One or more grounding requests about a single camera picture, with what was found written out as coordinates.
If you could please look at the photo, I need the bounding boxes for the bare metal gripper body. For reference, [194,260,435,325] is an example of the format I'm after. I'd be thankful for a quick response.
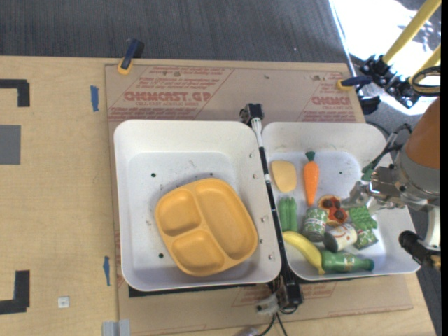
[367,165,438,212]

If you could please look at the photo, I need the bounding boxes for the green grapes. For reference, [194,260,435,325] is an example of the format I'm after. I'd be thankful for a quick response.
[347,204,379,231]

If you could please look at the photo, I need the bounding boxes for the pizza slice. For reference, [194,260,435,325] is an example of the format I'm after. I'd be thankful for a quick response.
[317,194,349,228]

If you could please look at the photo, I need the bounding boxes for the green packet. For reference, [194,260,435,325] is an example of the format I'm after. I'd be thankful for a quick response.
[352,227,380,251]

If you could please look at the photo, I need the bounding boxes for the white can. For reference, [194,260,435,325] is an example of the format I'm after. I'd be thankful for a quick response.
[323,223,359,253]

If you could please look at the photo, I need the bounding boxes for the orange carrot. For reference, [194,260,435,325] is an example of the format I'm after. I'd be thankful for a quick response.
[302,150,321,207]

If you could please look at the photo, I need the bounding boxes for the green can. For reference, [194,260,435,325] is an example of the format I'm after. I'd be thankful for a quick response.
[301,206,329,243]

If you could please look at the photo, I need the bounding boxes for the green bottle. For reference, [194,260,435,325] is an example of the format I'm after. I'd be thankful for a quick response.
[320,249,376,274]

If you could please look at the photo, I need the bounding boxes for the white plastic tray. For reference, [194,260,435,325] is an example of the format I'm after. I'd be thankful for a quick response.
[261,121,422,282]
[113,118,283,293]

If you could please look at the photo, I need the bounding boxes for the green bean bundle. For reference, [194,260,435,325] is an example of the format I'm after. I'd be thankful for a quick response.
[277,196,299,233]

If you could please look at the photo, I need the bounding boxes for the pale yellow bread slice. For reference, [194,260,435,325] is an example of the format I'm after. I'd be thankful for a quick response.
[269,160,298,194]

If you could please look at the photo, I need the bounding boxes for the yellow banana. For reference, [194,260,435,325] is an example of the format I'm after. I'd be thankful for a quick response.
[281,230,327,277]

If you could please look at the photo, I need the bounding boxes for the thin black and white rod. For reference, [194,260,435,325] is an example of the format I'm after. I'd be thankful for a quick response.
[250,117,293,286]

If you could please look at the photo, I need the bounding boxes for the orange divided plate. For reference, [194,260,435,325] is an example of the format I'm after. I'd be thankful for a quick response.
[153,177,260,278]

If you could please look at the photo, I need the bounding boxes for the black cylinder on white bracket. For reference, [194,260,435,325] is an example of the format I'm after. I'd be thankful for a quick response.
[398,205,441,266]

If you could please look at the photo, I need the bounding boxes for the black block with thin wires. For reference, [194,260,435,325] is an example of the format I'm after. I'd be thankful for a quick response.
[239,102,265,125]
[279,281,304,308]

